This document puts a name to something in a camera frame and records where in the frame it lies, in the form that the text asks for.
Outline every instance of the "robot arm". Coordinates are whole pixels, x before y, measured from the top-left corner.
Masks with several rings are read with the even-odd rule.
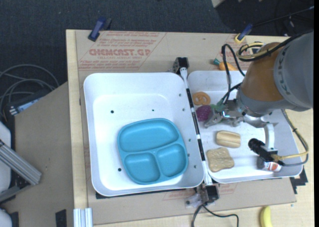
[[[242,112],[258,117],[275,109],[305,111],[314,107],[314,32],[282,45],[267,44],[260,49],[264,56],[249,59],[239,51],[241,60],[252,62],[237,92]]]

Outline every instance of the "black cable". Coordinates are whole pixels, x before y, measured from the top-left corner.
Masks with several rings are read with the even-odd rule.
[[[261,54],[259,56],[256,56],[256,57],[253,57],[253,58],[250,58],[250,59],[244,59],[244,58],[240,58],[239,59],[243,62],[252,62],[252,61],[257,61],[257,60],[260,60],[266,56],[270,56],[270,54],[272,54],[273,52],[275,52],[276,50],[278,50],[279,48],[287,45],[288,43],[290,43],[291,41],[295,40],[296,38],[298,37],[301,37],[307,33],[310,33],[312,32],[313,30],[310,30],[310,31],[306,31],[306,32],[303,32],[303,33],[300,33],[300,34],[297,34],[295,36],[292,36],[292,37],[289,37],[288,39],[286,39],[285,41],[279,43],[277,46],[275,46],[274,48],[272,48],[271,50],[267,50],[266,53],[264,54]],[[247,51],[247,49],[251,48],[251,47],[254,47],[254,46],[248,46],[247,45],[243,45],[242,47],[240,47],[240,49],[238,50],[238,55],[240,56],[244,51]]]
[[[299,11],[296,11],[296,12],[293,12],[293,13],[285,14],[285,15],[282,15],[280,17],[276,17],[276,18],[273,18],[271,20],[268,20],[268,21],[263,21],[263,22],[256,23],[253,26],[256,27],[256,26],[263,25],[263,24],[266,24],[266,23],[269,23],[269,22],[273,22],[273,21],[277,21],[277,20],[280,20],[280,19],[283,19],[283,18],[286,18],[286,17],[291,17],[292,15],[299,14],[299,13],[302,13],[302,12],[305,12],[305,11],[308,11],[308,10],[312,10],[314,8],[315,8],[315,6],[310,6],[310,7],[306,8],[306,9],[303,9],[303,10],[299,10]]]
[[[224,95],[224,97],[222,98],[223,99],[223,103],[226,103],[229,99],[229,95],[231,93],[232,90],[236,89],[239,87],[240,84],[237,84],[236,86],[234,86],[233,88],[231,88],[231,78],[230,78],[230,73],[229,73],[229,69],[228,69],[228,65],[227,65],[227,61],[226,61],[226,47],[228,47],[228,49],[231,51],[231,53],[233,54],[233,57],[234,57],[234,60],[236,62],[236,65],[237,65],[237,68],[239,70],[239,72],[245,76],[245,73],[241,70],[240,66],[239,66],[239,63],[238,63],[238,60],[237,60],[237,57],[236,57],[236,54],[234,52],[234,50],[232,49],[232,47],[229,45],[229,44],[224,44],[221,48],[221,52],[222,52],[222,55],[223,55],[223,63],[224,63],[224,66],[225,66],[225,71],[226,71],[226,76],[227,76],[227,84],[228,84],[228,91],[227,93]]]
[[[216,216],[216,217],[220,217],[220,218],[226,218],[226,217],[236,217],[236,219],[237,219],[237,227],[239,227],[239,217],[238,217],[238,215],[236,215],[236,214],[230,214],[230,215],[224,215],[224,216],[222,216],[222,215],[218,215],[218,214],[215,214],[215,213],[213,213],[212,211],[210,211],[207,207],[206,207],[206,204],[207,203],[203,203],[203,204],[201,204],[201,205],[199,205],[198,206],[198,208],[196,209],[196,211],[194,212],[194,214],[193,214],[193,218],[192,218],[192,221],[191,221],[191,227],[194,227],[195,225],[195,219],[196,219],[196,216],[198,215],[198,213],[199,213],[199,211],[200,211],[200,209],[203,207],[203,208],[205,208],[210,214],[212,214],[212,215],[214,215],[214,216]]]
[[[279,6],[283,6],[280,2],[282,2],[283,0],[279,0],[278,3],[276,4],[276,8],[275,8],[275,17],[277,17],[277,13],[278,13],[278,7]],[[299,3],[295,4],[293,3],[294,0],[288,0],[288,8],[284,8],[284,10],[286,9],[289,9],[290,13],[293,13],[293,5],[300,5],[302,4],[303,7],[309,7],[309,10],[313,9],[312,7],[314,6],[314,1],[313,0],[295,0],[295,1],[298,1]],[[289,17],[289,23],[291,24],[292,28],[293,28],[293,33],[297,33],[296,32],[296,27],[295,27],[295,23],[293,22],[293,19],[295,20],[302,20],[302,19],[306,19],[305,20],[305,25],[306,26],[310,26],[311,28],[314,27],[314,19],[307,19],[305,18],[304,16],[299,16],[298,14],[295,14],[294,16],[290,16]],[[280,21],[276,21],[275,22],[275,29],[276,29],[276,33],[279,35],[279,36],[282,36],[282,35],[286,35],[288,36],[288,33],[289,33],[289,28],[288,26],[286,26],[286,24],[284,23],[286,21],[286,19],[282,19],[281,20],[281,23],[278,23]]]

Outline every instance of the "toy bread slice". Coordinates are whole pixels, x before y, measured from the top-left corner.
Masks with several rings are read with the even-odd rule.
[[[208,166],[212,172],[234,167],[235,162],[225,147],[207,151]]]
[[[217,132],[216,143],[221,146],[237,148],[240,147],[240,134],[221,130]]]

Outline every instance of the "green object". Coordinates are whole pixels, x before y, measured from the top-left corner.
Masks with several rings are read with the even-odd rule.
[[[223,99],[221,99],[216,105],[211,104],[210,107],[212,109],[216,109],[218,112],[222,112],[225,107],[225,105],[223,104]]]
[[[220,64],[220,61],[218,61],[217,58],[215,58],[215,60],[213,61],[213,64],[218,66]]]

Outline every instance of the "white tray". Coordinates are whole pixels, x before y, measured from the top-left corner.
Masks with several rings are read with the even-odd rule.
[[[240,83],[243,76],[238,71],[232,71],[232,86]],[[189,88],[192,94],[196,92],[206,92],[211,97],[211,104],[217,102],[227,92],[227,80],[225,71],[195,71],[188,76]],[[233,91],[229,99],[236,97],[236,90]],[[271,115],[262,117],[264,122],[274,123],[275,148],[279,155],[297,154],[298,148],[294,140],[290,126],[280,110],[273,111]],[[302,165],[294,167],[283,167],[280,172],[270,172],[257,168],[257,154],[250,150],[248,141],[251,138],[259,139],[265,142],[265,130],[255,128],[247,123],[241,123],[238,127],[232,127],[228,124],[219,123],[208,128],[199,122],[204,152],[210,149],[220,148],[215,142],[216,133],[220,130],[228,130],[241,135],[241,146],[239,148],[228,148],[230,155],[234,159],[235,166],[231,169],[224,169],[218,172],[211,172],[207,169],[211,178],[219,183],[231,183],[239,181],[280,178],[297,176],[302,171]],[[301,162],[301,158],[292,158],[285,160],[286,163]]]
[[[198,186],[204,177],[182,78],[173,73],[96,73],[84,82],[91,174],[94,189],[111,197]],[[179,129],[188,153],[187,170],[151,185],[133,182],[117,149],[120,129],[130,123],[166,118]]]

